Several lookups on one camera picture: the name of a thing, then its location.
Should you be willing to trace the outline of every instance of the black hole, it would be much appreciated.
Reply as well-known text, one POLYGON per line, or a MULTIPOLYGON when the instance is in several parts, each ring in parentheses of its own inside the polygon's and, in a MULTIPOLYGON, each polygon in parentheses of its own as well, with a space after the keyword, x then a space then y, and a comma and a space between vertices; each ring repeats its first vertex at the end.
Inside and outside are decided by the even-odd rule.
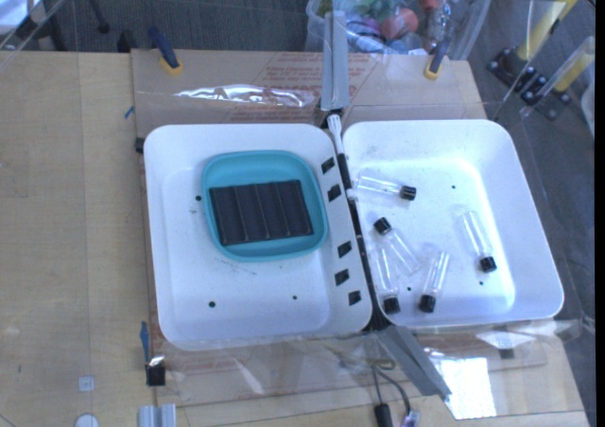
POLYGON ((326 160, 324 163, 321 164, 321 171, 323 173, 326 173, 328 170, 330 170, 333 166, 335 165, 334 162, 334 158, 330 157, 328 160, 326 160))
POLYGON ((351 246, 351 241, 345 242, 338 246, 338 257, 344 256, 347 252, 349 252, 353 246, 351 246))
POLYGON ((336 197, 338 197, 342 192, 340 191, 340 187, 336 184, 330 190, 328 190, 328 200, 332 202, 336 197))
POLYGON ((340 286, 349 279, 349 269, 342 269, 334 275, 334 279, 337 282, 337 286, 340 286))
POLYGON ((361 301, 361 292, 352 291, 349 293, 349 306, 353 306, 355 303, 361 301))

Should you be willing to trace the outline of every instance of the black cap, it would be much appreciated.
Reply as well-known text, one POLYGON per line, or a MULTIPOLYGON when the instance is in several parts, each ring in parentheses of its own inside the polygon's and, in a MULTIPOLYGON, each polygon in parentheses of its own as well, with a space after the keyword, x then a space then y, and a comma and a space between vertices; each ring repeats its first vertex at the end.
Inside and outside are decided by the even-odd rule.
POLYGON ((424 311, 425 313, 433 313, 435 311, 435 303, 437 299, 434 296, 423 295, 420 298, 420 311, 424 311))
POLYGON ((401 311, 401 308, 399 307, 399 300, 395 296, 385 298, 385 301, 382 303, 382 305, 385 309, 385 313, 399 313, 399 311, 401 311))
POLYGON ((497 269, 495 265, 495 260, 492 256, 484 257, 479 261, 479 265, 481 266, 481 270, 483 272, 492 272, 497 269))
POLYGON ((376 222, 374 222, 374 228, 380 235, 385 235, 392 229, 386 217, 380 217, 376 222))
POLYGON ((416 187, 408 187, 404 185, 399 191, 399 197, 405 200, 413 200, 416 198, 416 187))

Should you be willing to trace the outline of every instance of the clear vial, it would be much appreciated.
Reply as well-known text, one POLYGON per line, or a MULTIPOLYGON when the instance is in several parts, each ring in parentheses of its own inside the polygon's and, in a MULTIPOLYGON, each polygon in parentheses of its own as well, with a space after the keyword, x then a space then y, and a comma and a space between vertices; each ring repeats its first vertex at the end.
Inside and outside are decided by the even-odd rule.
POLYGON ((410 187, 396 181, 377 179, 370 175, 360 175, 356 186, 378 194, 395 195, 404 200, 413 200, 416 198, 416 187, 410 187))
POLYGON ((492 245, 481 223, 479 214, 476 211, 468 211, 460 216, 458 223, 467 238, 469 251, 475 257, 481 270, 483 272, 495 271, 497 266, 492 256, 492 245))
POLYGON ((447 266, 450 264, 450 255, 439 251, 435 254, 428 269, 428 276, 424 285, 423 295, 420 298, 419 307, 425 313, 433 313, 437 298, 441 295, 443 281, 447 274, 447 266))
POLYGON ((387 251, 402 274, 411 276, 421 268, 421 264, 407 244, 402 233, 390 226, 385 217, 374 222, 378 232, 378 246, 387 251))
POLYGON ((399 270, 384 248, 370 252, 370 268, 376 294, 382 302, 385 313, 397 313, 399 307, 399 270))

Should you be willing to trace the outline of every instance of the cable connector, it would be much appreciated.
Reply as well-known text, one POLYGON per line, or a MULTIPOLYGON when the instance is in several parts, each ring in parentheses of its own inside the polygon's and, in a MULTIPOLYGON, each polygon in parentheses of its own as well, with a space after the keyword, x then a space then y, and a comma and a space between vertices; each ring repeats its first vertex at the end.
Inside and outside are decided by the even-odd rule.
POLYGON ((420 412, 417 410, 410 410, 404 418, 401 427, 419 427, 420 425, 420 412))

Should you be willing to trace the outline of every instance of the gray carpet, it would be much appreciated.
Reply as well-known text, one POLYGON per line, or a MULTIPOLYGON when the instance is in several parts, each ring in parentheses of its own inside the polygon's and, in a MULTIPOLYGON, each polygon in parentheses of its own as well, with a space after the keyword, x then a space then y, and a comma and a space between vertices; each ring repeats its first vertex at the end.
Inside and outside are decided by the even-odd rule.
MULTIPOLYGON (((96 31, 87 0, 74 0, 77 21, 60 15, 68 47, 79 51, 116 51, 120 33, 129 29, 140 47, 150 47, 154 24, 177 48, 302 51, 308 0, 98 0, 111 26, 96 31)), ((566 341, 591 425, 596 425, 595 337, 595 184, 594 140, 579 107, 588 84, 584 73, 570 87, 570 105, 554 121, 533 112, 521 120, 525 103, 512 94, 487 64, 505 47, 519 44, 530 0, 493 0, 468 61, 491 118, 510 130, 527 175, 565 287, 563 319, 582 318, 585 326, 566 341)), ((596 13, 580 0, 559 24, 534 65, 550 76, 569 55, 596 34, 596 13)))

